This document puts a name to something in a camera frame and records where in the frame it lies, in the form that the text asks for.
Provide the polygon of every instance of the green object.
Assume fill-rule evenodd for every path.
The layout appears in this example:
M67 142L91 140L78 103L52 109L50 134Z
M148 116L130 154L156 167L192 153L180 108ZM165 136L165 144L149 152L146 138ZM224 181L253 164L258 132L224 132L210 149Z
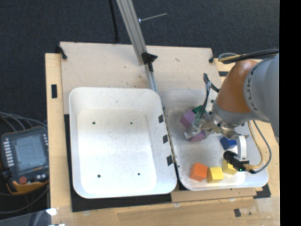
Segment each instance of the green object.
M194 108L194 109L192 109L192 111L195 113L195 114L197 114L201 109L202 109L202 105L199 105L198 107L196 107L196 108Z

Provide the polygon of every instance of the blue cube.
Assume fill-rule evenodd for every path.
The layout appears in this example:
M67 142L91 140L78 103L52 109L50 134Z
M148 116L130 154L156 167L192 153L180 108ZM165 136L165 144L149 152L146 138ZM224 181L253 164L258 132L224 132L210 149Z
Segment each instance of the blue cube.
M220 142L224 148L224 150L228 150L237 146L236 140L229 140L226 137L220 139Z

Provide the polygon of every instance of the red emergency stop button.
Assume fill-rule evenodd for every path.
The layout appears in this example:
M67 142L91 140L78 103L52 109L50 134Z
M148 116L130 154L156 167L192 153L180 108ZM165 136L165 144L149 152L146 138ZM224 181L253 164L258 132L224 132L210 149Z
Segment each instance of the red emergency stop button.
M19 178L19 183L22 185L22 184L26 184L27 183L27 178L26 177L20 177Z

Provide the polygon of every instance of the metal rod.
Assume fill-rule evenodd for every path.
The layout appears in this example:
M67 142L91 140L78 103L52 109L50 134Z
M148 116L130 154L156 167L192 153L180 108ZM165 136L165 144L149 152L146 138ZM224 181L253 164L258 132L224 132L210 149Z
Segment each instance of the metal rod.
M157 18L157 17L161 17L161 16L165 16L167 15L167 13L162 13L162 14L159 14L159 15L155 15L155 16L151 16L151 17L147 17L147 18L143 18L143 19L138 19L139 23L143 22L143 21L146 21L146 20L150 20L150 19L153 19L153 18Z
M133 6L132 0L117 0L118 7L120 9L123 21L126 25L128 36L133 44L138 62L143 65L142 54L147 52L140 24ZM149 67L145 65L147 78L149 81L150 88L154 91L157 90L154 74L149 70Z

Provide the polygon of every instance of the dark carpet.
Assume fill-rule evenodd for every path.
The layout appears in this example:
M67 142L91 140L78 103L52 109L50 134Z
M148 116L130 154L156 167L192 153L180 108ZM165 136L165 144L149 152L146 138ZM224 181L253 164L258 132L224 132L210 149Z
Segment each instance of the dark carpet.
M206 47L215 56L279 48L280 0L133 0L147 45ZM129 44L113 0L120 42ZM0 111L46 119L45 59L61 41L114 43L109 0L0 0ZM0 132L9 129L0 122ZM1 192L7 192L0 180ZM0 211L38 196L0 196ZM44 196L30 211L47 208Z

